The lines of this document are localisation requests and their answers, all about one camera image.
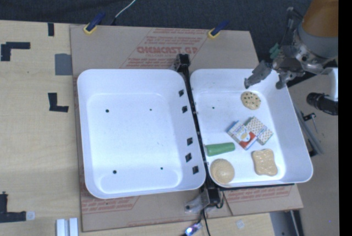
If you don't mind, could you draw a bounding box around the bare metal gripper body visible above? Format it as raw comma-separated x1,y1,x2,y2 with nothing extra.
271,41,333,80

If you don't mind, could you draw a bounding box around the beige biscuit with dark dots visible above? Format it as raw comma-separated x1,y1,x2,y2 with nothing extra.
240,91,262,111

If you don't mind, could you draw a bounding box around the brown cardboard board red print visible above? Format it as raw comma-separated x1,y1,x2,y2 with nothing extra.
69,25,304,232

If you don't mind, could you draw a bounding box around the green and beige checkered packet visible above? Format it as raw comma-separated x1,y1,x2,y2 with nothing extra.
244,116,274,146

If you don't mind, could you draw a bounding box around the white plastic tray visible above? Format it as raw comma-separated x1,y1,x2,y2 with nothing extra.
76,68,207,200
189,68,314,189

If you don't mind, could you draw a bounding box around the blue and red carton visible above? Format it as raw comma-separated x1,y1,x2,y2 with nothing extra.
226,120,258,151

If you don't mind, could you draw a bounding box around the beige toast slice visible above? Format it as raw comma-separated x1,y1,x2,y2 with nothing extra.
250,148,279,177

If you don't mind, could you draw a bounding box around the green bottle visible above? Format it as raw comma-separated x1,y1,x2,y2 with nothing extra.
203,141,237,157

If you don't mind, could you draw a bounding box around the round beige bread bun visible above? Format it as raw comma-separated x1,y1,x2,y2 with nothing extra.
209,158,235,185

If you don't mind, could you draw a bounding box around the black cylinder on white bracket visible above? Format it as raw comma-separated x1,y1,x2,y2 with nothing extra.
306,66,339,116

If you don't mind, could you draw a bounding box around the black block with wires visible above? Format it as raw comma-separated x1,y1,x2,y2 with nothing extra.
206,187,221,207
174,53,191,73

